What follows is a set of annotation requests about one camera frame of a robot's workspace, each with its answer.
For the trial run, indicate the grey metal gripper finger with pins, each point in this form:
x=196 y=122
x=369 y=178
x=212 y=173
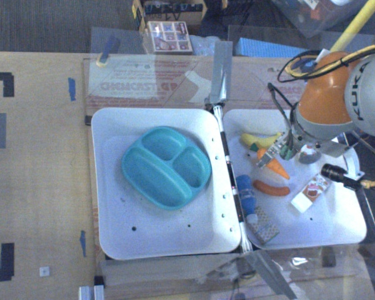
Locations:
x=262 y=163
x=269 y=156

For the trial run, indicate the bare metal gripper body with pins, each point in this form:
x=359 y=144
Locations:
x=279 y=145

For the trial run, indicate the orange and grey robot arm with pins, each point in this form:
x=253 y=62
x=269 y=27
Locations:
x=325 y=95

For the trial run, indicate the orange carrot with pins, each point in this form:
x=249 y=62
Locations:
x=279 y=168

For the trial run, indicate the yellow banana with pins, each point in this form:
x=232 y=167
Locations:
x=259 y=140

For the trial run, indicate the orange sausage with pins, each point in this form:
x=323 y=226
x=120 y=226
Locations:
x=270 y=188

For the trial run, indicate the small grey round can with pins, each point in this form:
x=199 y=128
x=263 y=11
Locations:
x=309 y=156

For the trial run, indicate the blue bottle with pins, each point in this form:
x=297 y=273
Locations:
x=246 y=192

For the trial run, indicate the white and brown carton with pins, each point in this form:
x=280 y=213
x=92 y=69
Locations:
x=311 y=192

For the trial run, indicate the grey patterned packet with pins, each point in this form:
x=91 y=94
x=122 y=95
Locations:
x=264 y=227

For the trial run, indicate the white plastic tray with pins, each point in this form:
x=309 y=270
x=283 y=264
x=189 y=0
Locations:
x=328 y=223
x=162 y=230

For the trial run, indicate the blue foam block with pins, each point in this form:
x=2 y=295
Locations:
x=265 y=48

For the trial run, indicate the blue divided plate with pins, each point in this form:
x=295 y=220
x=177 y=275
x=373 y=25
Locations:
x=162 y=170

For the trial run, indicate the brown cardboard board red print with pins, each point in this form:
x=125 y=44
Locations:
x=137 y=86

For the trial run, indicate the picture tile box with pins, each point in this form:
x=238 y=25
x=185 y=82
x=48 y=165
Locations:
x=169 y=37

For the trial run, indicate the black cylinder on white bracket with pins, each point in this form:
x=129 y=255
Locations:
x=334 y=172

